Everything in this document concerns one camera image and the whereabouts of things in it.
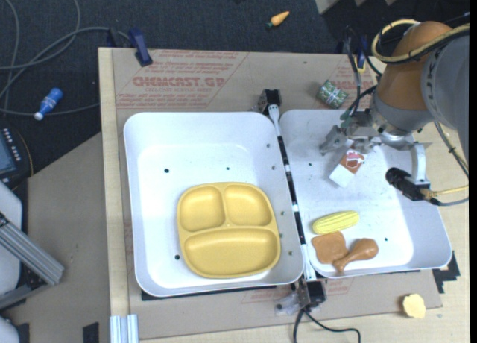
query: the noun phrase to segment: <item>toy carrot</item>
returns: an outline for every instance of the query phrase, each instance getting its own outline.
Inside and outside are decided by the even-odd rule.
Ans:
[[[286,11],[271,17],[270,22],[267,22],[266,24],[267,28],[280,25],[283,21],[285,21],[285,18],[288,17],[289,14],[290,12]]]

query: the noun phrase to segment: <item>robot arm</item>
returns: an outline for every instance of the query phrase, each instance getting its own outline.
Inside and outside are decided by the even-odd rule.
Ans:
[[[391,57],[376,50],[379,38],[392,27],[410,25]],[[320,145],[325,154],[353,141],[354,149],[367,154],[386,144],[412,153],[411,174],[396,169],[388,181],[412,200],[421,200],[426,179],[424,148],[412,133],[430,122],[456,129],[469,162],[469,25],[456,29],[439,22],[401,20],[383,29],[373,41],[373,54],[387,63],[374,90],[370,108],[345,113]]]

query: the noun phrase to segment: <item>yellow plate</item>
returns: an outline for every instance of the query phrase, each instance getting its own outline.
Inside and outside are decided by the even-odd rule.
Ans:
[[[275,266],[280,240],[267,195],[248,183],[193,186],[177,205],[180,247],[202,277],[234,278]]]

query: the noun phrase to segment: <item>screen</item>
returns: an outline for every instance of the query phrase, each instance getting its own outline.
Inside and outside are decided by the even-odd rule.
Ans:
[[[3,137],[0,136],[0,174],[15,170],[15,163],[8,152],[7,144]]]

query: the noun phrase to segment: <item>black floor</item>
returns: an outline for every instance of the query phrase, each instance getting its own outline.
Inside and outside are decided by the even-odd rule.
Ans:
[[[78,25],[73,0],[0,0],[0,66],[11,65],[16,44],[16,21],[8,1],[19,20],[16,64],[31,61]],[[452,26],[470,20],[461,18],[470,12],[470,0],[398,0],[391,6],[385,0],[368,0],[361,7],[354,0],[340,0],[324,15],[314,0],[78,0],[78,5],[80,28],[127,32],[138,27],[150,48],[198,50],[333,53],[347,25],[374,37],[386,23],[402,17]],[[267,31],[265,22],[284,10],[293,15],[279,31]],[[69,111],[98,103],[97,47],[106,45],[105,31],[78,34],[65,52],[28,67],[10,89],[5,89],[12,78],[9,71],[0,71],[0,111],[23,135],[36,172],[101,130],[98,106]],[[19,71],[14,69],[13,77]],[[64,92],[55,113],[64,114],[34,120],[31,114],[55,86]]]

